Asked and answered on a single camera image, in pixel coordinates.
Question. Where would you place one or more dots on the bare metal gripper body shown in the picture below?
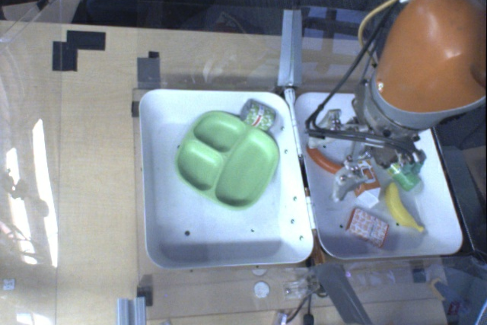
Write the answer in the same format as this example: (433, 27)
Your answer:
(392, 148)

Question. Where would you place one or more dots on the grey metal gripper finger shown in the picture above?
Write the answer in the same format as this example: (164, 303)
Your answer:
(357, 163)
(344, 182)

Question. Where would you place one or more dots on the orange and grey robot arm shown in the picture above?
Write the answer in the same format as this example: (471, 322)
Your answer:
(430, 49)

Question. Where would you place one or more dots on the orange and white carton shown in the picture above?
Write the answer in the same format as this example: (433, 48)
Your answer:
(371, 198)

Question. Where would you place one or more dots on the green bottle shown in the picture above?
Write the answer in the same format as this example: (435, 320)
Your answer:
(405, 179)

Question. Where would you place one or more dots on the orange and white packet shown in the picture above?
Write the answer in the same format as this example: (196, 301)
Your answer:
(367, 227)

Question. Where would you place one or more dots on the yellow banana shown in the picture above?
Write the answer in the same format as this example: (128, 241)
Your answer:
(397, 209)

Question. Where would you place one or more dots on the thin black and white rod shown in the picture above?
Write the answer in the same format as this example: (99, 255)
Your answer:
(296, 125)

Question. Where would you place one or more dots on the white plastic tray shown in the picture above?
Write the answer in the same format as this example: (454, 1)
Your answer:
(430, 236)
(213, 232)

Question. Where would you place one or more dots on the green and white can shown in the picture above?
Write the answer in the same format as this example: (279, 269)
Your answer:
(258, 115)

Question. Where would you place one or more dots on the green divided plate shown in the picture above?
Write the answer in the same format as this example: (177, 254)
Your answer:
(232, 163)

